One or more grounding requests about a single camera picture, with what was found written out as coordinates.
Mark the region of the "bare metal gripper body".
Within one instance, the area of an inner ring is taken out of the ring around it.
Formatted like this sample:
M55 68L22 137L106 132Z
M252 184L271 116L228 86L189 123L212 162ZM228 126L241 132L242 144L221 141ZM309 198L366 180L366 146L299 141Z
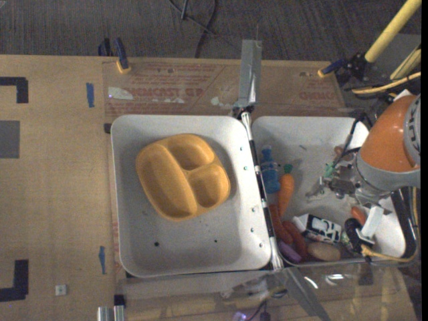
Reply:
M337 199L343 199L345 196L356 197L356 174L353 165L340 165L334 169L328 186Z

